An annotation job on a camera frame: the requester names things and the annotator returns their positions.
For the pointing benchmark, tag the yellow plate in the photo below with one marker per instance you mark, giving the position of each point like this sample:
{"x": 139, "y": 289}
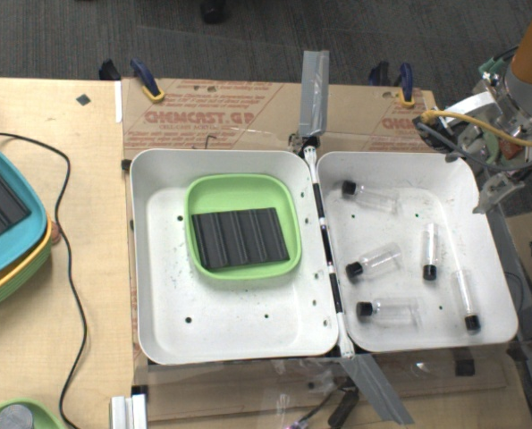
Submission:
{"x": 28, "y": 273}

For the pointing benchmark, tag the green plate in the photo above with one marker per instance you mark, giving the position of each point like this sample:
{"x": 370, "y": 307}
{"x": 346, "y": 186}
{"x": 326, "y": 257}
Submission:
{"x": 19, "y": 294}
{"x": 46, "y": 416}
{"x": 243, "y": 192}

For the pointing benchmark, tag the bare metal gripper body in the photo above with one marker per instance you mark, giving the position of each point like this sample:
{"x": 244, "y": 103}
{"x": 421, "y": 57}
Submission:
{"x": 513, "y": 119}

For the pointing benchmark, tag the thin black and white rod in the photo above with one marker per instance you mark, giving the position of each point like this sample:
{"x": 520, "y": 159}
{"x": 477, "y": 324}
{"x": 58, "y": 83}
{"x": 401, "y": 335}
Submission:
{"x": 321, "y": 212}

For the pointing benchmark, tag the brown cardboard board, red print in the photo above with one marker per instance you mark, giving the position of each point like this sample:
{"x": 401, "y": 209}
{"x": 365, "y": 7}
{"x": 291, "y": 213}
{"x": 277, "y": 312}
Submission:
{"x": 256, "y": 110}

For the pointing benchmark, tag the black cylinder on white bracket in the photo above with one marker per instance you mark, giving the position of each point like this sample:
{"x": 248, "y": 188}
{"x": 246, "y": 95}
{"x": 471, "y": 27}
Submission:
{"x": 433, "y": 133}

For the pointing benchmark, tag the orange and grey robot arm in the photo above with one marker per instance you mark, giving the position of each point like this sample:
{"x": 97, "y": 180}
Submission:
{"x": 530, "y": 52}

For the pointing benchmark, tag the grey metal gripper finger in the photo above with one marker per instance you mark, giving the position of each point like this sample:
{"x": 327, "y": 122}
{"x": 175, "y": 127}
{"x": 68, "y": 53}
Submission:
{"x": 498, "y": 190}
{"x": 472, "y": 143}

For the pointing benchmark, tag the clear vial with black cap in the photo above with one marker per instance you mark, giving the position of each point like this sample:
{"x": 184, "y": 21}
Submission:
{"x": 430, "y": 248}
{"x": 375, "y": 261}
{"x": 390, "y": 310}
{"x": 464, "y": 297}
{"x": 373, "y": 197}

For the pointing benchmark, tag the white plastic tray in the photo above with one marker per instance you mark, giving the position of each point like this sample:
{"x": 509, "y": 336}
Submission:
{"x": 408, "y": 235}
{"x": 230, "y": 320}

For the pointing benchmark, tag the blue plate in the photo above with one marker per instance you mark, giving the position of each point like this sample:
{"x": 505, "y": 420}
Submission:
{"x": 22, "y": 253}

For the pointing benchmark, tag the grey metal cylinder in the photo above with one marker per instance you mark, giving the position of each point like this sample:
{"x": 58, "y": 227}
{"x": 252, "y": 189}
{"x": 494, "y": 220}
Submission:
{"x": 15, "y": 418}

